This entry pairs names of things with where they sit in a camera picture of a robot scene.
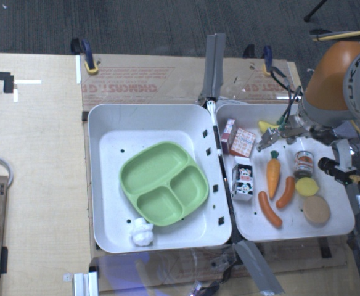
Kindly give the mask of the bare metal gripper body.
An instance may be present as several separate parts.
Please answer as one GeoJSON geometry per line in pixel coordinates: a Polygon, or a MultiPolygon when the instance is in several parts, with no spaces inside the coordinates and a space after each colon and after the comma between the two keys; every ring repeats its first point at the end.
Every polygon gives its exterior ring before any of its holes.
{"type": "Polygon", "coordinates": [[[280,125],[280,136],[285,139],[287,144],[294,144],[298,138],[309,136],[309,128],[308,123],[299,114],[294,114],[280,125]]]}

